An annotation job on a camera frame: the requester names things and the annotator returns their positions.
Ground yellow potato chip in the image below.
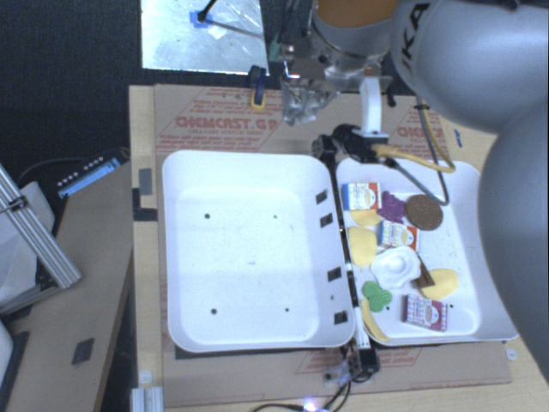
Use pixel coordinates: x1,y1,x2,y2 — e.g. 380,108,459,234
350,208,383,228
347,226,379,268
421,268,460,302
359,298,391,343

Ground brown round biscuit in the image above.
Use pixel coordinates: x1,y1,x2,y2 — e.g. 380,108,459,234
404,193,444,232

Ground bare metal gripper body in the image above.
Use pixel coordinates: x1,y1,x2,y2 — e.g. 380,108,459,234
281,45,387,94

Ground white plastic tray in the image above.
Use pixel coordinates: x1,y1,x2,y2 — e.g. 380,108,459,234
335,156,520,347
161,149,357,354

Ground green broccoli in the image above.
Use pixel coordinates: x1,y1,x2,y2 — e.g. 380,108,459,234
361,280,393,314

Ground white fried egg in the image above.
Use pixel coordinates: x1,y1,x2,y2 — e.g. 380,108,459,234
370,246,424,292

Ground brown cardboard board red print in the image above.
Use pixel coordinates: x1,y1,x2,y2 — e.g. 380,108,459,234
153,83,514,408

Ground thin black and white rod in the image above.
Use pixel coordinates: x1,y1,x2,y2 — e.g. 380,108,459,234
322,146,372,352

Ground blue and orange carton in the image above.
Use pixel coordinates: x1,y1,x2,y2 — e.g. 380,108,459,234
341,181,383,212
377,220,421,252

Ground purple and white carton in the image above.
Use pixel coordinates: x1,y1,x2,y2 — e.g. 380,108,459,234
401,294,449,332

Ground black cylinder on white bracket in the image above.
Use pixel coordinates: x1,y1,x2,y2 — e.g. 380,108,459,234
330,76,390,163

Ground purple grapes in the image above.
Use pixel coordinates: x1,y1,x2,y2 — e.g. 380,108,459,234
377,191,407,225

